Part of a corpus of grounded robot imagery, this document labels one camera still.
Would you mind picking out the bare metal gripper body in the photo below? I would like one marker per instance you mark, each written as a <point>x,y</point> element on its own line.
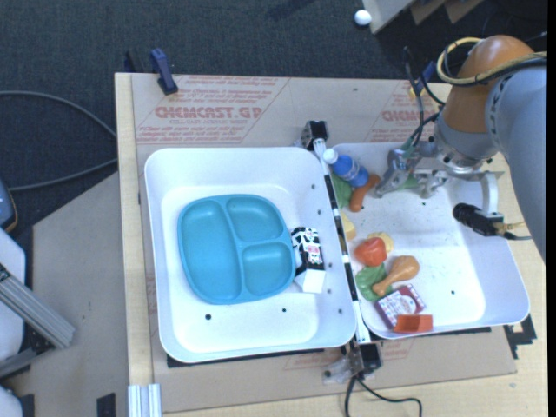
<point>458,164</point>

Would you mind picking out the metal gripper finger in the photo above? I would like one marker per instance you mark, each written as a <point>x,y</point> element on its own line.
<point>429,186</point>
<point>391,175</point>

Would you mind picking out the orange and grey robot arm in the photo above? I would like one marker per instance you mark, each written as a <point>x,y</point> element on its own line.
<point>519,115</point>

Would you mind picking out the green toy vegetable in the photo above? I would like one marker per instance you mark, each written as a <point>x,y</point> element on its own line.
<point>409,184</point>

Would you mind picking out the orange toy sausage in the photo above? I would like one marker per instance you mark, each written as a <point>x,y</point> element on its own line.
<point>360,196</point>

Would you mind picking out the blue bottle with white cap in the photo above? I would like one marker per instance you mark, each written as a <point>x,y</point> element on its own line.
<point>349,170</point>

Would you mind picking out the green toy lettuce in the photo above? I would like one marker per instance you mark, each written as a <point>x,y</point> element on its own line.
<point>342,191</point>

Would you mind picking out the pale yellow toy food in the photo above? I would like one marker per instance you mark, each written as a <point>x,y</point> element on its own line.
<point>388,240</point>

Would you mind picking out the yellow toy cheese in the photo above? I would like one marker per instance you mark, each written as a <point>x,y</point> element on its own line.
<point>348,229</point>

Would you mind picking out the red toy tomato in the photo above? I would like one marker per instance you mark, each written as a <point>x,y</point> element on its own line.
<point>370,250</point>

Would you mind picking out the tan toy chicken drumstick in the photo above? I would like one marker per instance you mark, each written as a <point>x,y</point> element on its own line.
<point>401,269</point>

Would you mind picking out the thin black and white rod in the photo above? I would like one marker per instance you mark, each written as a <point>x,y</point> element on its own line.
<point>346,259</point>

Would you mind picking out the white plastic tray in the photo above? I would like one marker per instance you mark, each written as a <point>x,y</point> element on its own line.
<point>243,332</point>
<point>473,276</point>

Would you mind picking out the green toy leaf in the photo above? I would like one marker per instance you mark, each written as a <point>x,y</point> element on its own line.
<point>367,280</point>

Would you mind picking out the black and white cow carton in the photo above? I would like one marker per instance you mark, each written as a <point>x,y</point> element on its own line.
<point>309,250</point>

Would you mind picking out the red and white packet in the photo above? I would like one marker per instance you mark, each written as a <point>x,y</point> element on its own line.
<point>399,304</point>

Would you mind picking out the orange box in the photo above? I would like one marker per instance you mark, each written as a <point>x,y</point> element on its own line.
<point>412,324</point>

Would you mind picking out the white ball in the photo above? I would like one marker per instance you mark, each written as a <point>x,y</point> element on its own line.
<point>362,17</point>

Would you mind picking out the brown cardboard board red print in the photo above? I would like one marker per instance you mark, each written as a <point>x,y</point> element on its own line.
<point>226,111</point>

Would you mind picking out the blue divided plate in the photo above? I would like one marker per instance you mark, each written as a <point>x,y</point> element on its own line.
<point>208,250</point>

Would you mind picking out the black cylinder on white bracket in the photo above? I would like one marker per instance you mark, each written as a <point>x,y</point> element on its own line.
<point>475,219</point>

